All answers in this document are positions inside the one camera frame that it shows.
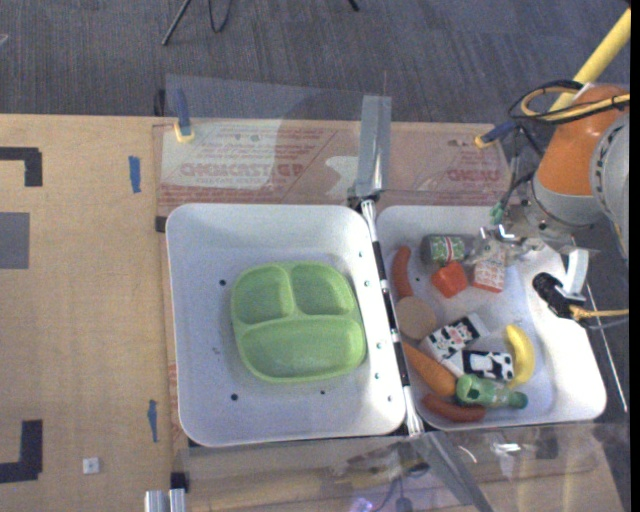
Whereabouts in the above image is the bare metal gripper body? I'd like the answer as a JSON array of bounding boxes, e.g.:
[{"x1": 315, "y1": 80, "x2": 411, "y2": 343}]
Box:
[{"x1": 502, "y1": 197, "x2": 577, "y2": 252}]

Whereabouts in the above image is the orange and white carton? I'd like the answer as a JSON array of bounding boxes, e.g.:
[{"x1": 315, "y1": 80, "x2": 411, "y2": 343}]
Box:
[{"x1": 470, "y1": 247, "x2": 508, "y2": 294}]

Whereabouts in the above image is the green and red can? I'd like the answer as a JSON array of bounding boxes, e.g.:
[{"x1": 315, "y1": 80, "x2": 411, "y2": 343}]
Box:
[{"x1": 419, "y1": 233, "x2": 476, "y2": 266}]

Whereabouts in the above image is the red bell pepper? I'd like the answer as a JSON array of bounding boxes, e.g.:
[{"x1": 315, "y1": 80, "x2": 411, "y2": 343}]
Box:
[{"x1": 430, "y1": 260, "x2": 469, "y2": 300}]

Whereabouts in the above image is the red sausage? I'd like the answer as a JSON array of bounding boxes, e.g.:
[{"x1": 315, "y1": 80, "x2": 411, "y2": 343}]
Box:
[
  {"x1": 422, "y1": 392, "x2": 487, "y2": 423},
  {"x1": 390, "y1": 244, "x2": 415, "y2": 300}
]

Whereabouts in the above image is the black and white cow carton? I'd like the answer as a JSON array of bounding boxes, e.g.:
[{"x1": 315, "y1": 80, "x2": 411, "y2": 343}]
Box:
[
  {"x1": 443, "y1": 348, "x2": 516, "y2": 384},
  {"x1": 418, "y1": 312, "x2": 491, "y2": 363}
]

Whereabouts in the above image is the tan round biscuit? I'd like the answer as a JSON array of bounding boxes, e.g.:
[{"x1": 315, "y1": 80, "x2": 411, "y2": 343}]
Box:
[{"x1": 394, "y1": 296, "x2": 438, "y2": 342}]

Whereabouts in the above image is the yellow banana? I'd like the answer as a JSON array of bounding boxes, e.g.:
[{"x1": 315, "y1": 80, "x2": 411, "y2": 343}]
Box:
[{"x1": 503, "y1": 323, "x2": 537, "y2": 390}]

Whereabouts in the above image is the orange carrot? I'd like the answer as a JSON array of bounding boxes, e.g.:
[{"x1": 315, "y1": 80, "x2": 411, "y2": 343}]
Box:
[{"x1": 402, "y1": 340, "x2": 459, "y2": 398}]

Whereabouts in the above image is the white plastic tray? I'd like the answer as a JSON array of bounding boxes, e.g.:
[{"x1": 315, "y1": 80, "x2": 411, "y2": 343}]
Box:
[
  {"x1": 164, "y1": 202, "x2": 407, "y2": 448},
  {"x1": 374, "y1": 204, "x2": 609, "y2": 433}
]

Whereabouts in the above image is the green bottle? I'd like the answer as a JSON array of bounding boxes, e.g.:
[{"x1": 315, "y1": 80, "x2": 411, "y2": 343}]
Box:
[{"x1": 454, "y1": 373, "x2": 530, "y2": 411}]

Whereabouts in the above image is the brown cardboard board, red print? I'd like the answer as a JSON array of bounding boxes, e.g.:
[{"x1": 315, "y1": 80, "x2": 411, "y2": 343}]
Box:
[{"x1": 152, "y1": 117, "x2": 601, "y2": 482}]

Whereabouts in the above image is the green divided plate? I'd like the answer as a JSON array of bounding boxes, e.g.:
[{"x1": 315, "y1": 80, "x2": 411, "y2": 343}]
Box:
[{"x1": 229, "y1": 260, "x2": 369, "y2": 385}]

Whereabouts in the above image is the black cylinder on white bracket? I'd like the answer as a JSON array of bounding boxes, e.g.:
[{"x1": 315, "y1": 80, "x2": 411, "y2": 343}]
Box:
[{"x1": 532, "y1": 248, "x2": 591, "y2": 321}]

